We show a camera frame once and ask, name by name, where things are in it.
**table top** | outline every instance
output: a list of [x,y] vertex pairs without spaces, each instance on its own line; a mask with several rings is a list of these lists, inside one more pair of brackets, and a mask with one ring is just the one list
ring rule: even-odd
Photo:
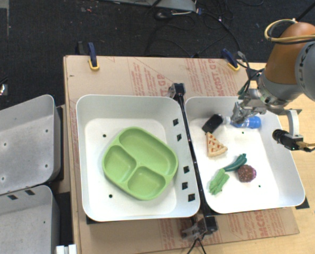
[[[98,57],[100,72],[93,72],[88,68],[88,57],[64,57],[64,82],[66,91],[66,116],[68,133],[68,155],[70,170],[70,190],[72,199],[73,238],[78,247],[78,253],[94,253],[93,245],[98,245],[101,236],[97,225],[86,225],[86,215],[82,211],[81,186],[79,181],[79,166],[75,159],[78,158],[74,146],[76,133],[72,131],[74,124],[75,104],[79,97],[86,94],[110,95],[148,95],[160,96],[166,93],[166,88],[171,83],[186,83],[187,95],[191,96],[235,96],[241,85],[246,80],[243,74],[227,72],[226,63],[222,59],[180,59],[180,58],[129,58],[129,57]],[[251,63],[254,69],[260,69],[264,63]],[[315,102],[305,95],[299,96],[287,108],[297,108],[303,111],[299,115],[300,134],[307,143],[315,143]],[[283,129],[288,129],[286,116],[279,117]],[[307,208],[290,208],[296,220],[299,232],[294,235],[262,238],[260,240],[243,240],[228,243],[216,243],[205,246],[207,253],[315,253],[315,151],[292,152],[294,162],[300,174],[306,197],[309,203]],[[116,225],[107,225],[107,231],[112,233]],[[141,221],[128,221],[124,227],[128,230],[140,230]],[[132,253],[144,253],[145,246],[150,242],[142,241],[141,245],[133,246],[130,241],[112,239],[114,247],[117,244],[128,244],[133,248]],[[189,248],[177,248],[152,253],[181,254],[187,253]]]

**plastic water bottle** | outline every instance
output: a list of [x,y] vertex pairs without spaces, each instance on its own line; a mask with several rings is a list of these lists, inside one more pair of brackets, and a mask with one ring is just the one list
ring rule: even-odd
[[251,116],[246,118],[246,120],[243,123],[233,123],[230,120],[230,117],[225,117],[226,123],[231,124],[234,127],[237,128],[250,128],[250,129],[257,129],[261,126],[261,119],[258,116]]

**cardboard sheet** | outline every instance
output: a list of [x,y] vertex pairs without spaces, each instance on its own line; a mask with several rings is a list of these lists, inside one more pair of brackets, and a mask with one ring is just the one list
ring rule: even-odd
[[[76,102],[87,94],[165,96],[173,83],[184,83],[186,97],[236,96],[246,81],[244,69],[233,71],[222,59],[166,59],[98,57],[100,69],[91,71],[87,56],[67,56],[67,95],[81,253],[147,253],[188,248],[181,237],[189,219],[158,219],[87,224],[81,201]],[[218,231],[203,245],[220,244],[299,233],[291,208],[216,216]]]

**robotic arm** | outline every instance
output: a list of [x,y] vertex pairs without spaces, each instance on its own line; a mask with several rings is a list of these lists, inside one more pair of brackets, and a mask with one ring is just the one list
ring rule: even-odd
[[[269,36],[284,22],[292,24],[279,38]],[[242,101],[235,103],[230,119],[240,124],[248,117],[266,111],[287,115],[289,132],[275,130],[273,138],[290,150],[312,151],[309,147],[315,143],[303,142],[303,136],[299,134],[298,114],[301,110],[286,110],[285,107],[302,93],[315,101],[315,26],[295,20],[279,20],[267,27],[265,37],[277,44],[262,71],[252,75],[247,68],[248,81],[239,92]]]

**black eraser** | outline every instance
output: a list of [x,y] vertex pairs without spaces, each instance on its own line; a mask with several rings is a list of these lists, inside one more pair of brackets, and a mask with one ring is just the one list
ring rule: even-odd
[[214,114],[209,118],[209,120],[206,121],[206,123],[202,126],[202,130],[205,133],[213,133],[216,128],[218,128],[221,123],[223,123],[223,117],[218,114]]

